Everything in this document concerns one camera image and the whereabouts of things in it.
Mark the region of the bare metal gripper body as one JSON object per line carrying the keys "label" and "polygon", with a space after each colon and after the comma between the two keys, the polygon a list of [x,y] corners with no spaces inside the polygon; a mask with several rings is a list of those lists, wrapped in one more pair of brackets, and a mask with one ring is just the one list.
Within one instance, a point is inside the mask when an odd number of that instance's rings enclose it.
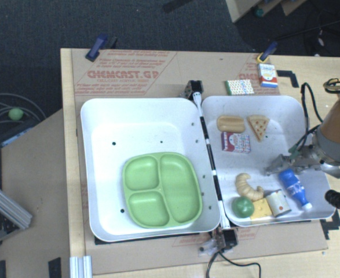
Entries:
{"label": "bare metal gripper body", "polygon": [[299,154],[291,159],[292,164],[312,164],[310,170],[322,171],[332,177],[340,178],[340,144],[329,143],[304,146]]}

